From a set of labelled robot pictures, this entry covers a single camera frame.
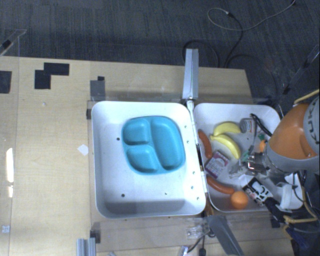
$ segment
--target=blue plate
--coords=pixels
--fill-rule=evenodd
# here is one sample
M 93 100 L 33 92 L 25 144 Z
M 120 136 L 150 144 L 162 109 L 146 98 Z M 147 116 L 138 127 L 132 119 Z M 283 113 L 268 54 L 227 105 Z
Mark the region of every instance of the blue plate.
M 164 116 L 130 119 L 122 128 L 122 144 L 129 166 L 140 174 L 172 172 L 186 161 L 180 131 Z

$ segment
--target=orange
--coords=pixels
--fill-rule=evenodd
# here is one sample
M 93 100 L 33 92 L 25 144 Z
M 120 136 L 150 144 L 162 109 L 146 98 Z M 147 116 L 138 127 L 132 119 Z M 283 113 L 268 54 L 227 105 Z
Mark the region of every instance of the orange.
M 230 199 L 232 206 L 238 210 L 246 208 L 249 202 L 247 194 L 241 190 L 234 192 Z

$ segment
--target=sausage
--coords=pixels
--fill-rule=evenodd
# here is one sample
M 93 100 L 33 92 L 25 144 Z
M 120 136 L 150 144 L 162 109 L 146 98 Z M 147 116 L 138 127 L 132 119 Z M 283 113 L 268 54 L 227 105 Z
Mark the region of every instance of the sausage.
M 208 139 L 207 135 L 202 130 L 198 130 L 198 136 L 204 146 L 205 157 L 208 159 L 212 158 L 211 143 L 210 143 L 210 140 Z
M 221 193 L 232 195 L 235 192 L 233 187 L 224 186 L 210 176 L 206 176 L 206 182 L 209 184 L 210 187 Z

